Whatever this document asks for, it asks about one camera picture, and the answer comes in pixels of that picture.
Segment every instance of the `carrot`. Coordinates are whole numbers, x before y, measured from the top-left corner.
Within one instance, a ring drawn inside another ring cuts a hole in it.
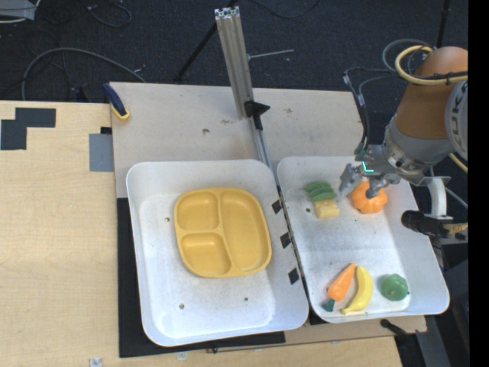
[[[355,274],[355,268],[356,264],[352,262],[329,286],[329,300],[322,305],[322,308],[324,308],[326,311],[333,311],[335,302],[339,302],[346,296],[348,289],[350,288],[351,281],[353,280],[353,275]]]

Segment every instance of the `yellow plate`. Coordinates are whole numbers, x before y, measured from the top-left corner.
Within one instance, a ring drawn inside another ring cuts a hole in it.
[[[183,263],[198,276],[243,276],[270,262],[267,221],[256,197],[246,190],[191,190],[177,200],[174,218]]]

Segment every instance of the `green light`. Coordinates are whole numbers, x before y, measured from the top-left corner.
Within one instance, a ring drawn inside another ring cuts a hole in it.
[[[367,170],[367,165],[365,164],[365,161],[362,161],[361,163],[364,165],[365,173],[374,173],[375,172],[375,170]]]

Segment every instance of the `table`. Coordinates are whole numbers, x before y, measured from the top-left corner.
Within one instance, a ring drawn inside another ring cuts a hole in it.
[[[56,109],[56,126],[29,126],[25,149],[0,150],[2,363],[88,366],[91,358],[101,357],[104,366],[162,366],[180,365],[180,356],[187,365],[324,365],[328,360],[332,365],[401,366],[392,332],[368,321],[306,324],[287,332],[285,344],[263,346],[260,352],[202,349],[119,358],[119,180],[117,170],[91,171],[96,159],[89,150],[90,135],[117,129],[110,106],[2,101],[0,119],[15,120],[18,109]],[[408,333],[426,331],[424,317],[391,322]]]

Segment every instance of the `pumpkin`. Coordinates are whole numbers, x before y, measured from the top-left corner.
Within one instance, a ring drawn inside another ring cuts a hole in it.
[[[351,192],[351,199],[353,200],[353,205],[362,213],[377,213],[382,210],[384,204],[387,202],[387,195],[384,188],[379,190],[376,197],[371,199],[367,198],[365,192],[370,187],[368,181],[363,180],[357,185],[356,188]]]

